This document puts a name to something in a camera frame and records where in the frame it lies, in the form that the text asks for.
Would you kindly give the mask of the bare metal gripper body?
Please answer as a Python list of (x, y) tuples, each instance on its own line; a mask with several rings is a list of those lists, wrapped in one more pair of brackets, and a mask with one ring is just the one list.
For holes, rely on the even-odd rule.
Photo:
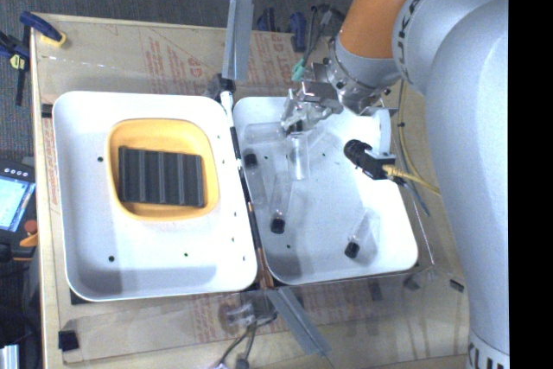
[(287, 98), (299, 103), (317, 103), (331, 107), (333, 114), (349, 110), (358, 116), (369, 116), (385, 90), (383, 60), (330, 60), (313, 65), (312, 76), (289, 90)]

